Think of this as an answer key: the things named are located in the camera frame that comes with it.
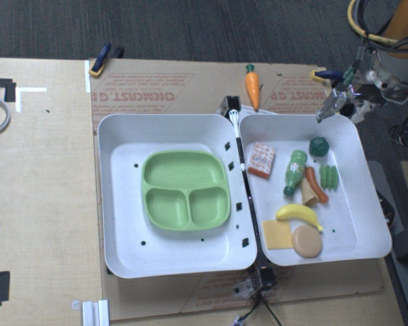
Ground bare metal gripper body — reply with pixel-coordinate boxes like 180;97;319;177
352;68;408;108

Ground green broccoli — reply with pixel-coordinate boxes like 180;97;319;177
308;136;330;158

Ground green pea pods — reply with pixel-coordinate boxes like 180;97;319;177
319;164;339;192

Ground green bottle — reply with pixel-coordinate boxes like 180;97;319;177
283;149;309;197

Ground orange carrot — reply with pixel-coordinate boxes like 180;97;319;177
245;64;262;112

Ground orange sausage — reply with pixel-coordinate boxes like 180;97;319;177
305;166;330;204

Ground orange and white carton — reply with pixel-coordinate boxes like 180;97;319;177
247;142;276;179

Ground beige cone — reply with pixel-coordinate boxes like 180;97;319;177
299;177;320;207

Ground white plastic tray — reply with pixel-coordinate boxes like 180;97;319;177
239;113;393;267
97;113;258;279

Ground yellow banana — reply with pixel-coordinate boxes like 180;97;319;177
275;203;324;232

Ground thin black and white rod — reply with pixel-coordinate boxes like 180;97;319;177
229;110;265;268

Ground brown cardboard board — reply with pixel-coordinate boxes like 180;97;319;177
89;58;384;322

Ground beige round biscuit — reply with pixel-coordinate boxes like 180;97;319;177
291;225;324;259

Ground yellow cheese slice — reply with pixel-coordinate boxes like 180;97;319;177
262;219;294;251

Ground green divided plate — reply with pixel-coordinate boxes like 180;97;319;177
141;150;232;232

